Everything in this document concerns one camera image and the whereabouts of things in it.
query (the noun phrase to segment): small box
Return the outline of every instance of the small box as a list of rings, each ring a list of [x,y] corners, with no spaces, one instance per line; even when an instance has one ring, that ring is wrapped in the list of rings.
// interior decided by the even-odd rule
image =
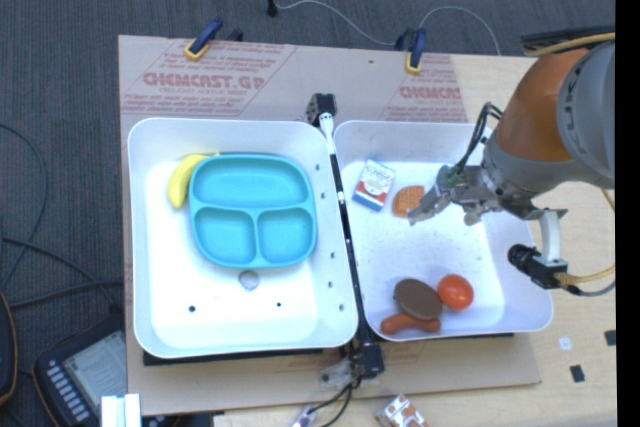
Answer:
[[[404,395],[398,395],[378,411],[376,420],[383,427],[429,427],[420,412]]]
[[[353,193],[354,201],[374,210],[382,210],[394,176],[393,169],[368,159],[360,175],[360,180],[356,184],[356,190]]]

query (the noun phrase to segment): blue divided plate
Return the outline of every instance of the blue divided plate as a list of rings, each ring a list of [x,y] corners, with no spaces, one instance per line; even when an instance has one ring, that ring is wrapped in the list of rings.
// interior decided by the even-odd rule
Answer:
[[[309,179],[282,157],[230,153],[202,161],[191,175],[189,209],[198,249],[225,267],[293,265],[316,245]]]

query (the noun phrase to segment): electronic device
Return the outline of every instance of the electronic device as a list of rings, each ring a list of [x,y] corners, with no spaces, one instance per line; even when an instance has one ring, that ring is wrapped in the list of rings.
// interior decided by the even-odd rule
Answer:
[[[43,352],[33,366],[38,395],[59,427],[100,426],[103,396],[127,389],[124,323],[112,313],[100,323]],[[179,417],[144,418],[145,427],[175,425]]]
[[[17,377],[16,332],[13,328],[9,305],[0,292],[0,407],[13,394]]]

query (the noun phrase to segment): cookie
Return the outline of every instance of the cookie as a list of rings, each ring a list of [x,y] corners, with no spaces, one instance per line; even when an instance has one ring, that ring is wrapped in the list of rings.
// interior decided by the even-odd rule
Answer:
[[[407,211],[420,205],[425,190],[422,185],[409,185],[400,189],[393,197],[392,211],[398,217],[407,217]]]
[[[393,296],[405,313],[419,320],[431,320],[442,313],[438,292],[423,281],[407,278],[399,281]]]

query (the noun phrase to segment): banana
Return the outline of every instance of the banana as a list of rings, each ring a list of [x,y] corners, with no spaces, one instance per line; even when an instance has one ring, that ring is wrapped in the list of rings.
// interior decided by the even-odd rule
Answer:
[[[180,208],[187,197],[187,191],[189,190],[189,181],[191,180],[191,174],[195,167],[204,159],[208,159],[210,155],[193,154],[185,157],[180,161],[178,167],[176,167],[171,173],[169,178],[169,185],[167,186],[167,195],[169,196],[169,202],[174,208]]]

